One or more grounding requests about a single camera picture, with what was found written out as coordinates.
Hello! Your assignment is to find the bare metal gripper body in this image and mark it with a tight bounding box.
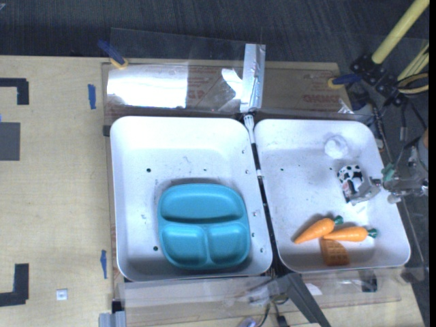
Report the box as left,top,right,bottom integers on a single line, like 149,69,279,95
380,163,429,197

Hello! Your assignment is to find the black and white cow carton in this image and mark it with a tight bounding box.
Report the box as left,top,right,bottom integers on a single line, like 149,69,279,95
337,164,364,203

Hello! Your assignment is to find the orange carrot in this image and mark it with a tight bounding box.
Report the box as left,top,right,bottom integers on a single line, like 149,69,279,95
294,215,344,245
322,225,378,243

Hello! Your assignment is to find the white crumpled lump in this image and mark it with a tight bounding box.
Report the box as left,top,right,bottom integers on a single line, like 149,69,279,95
323,133,350,159

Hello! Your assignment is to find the orange waffle biscuit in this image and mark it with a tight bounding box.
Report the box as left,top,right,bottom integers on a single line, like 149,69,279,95
319,238,351,267

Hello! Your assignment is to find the white plastic tray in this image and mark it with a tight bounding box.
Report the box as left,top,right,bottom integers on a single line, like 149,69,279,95
253,118,412,274
109,115,273,282

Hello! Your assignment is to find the blue divided plate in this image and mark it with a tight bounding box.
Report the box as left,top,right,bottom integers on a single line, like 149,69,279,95
157,183,252,270

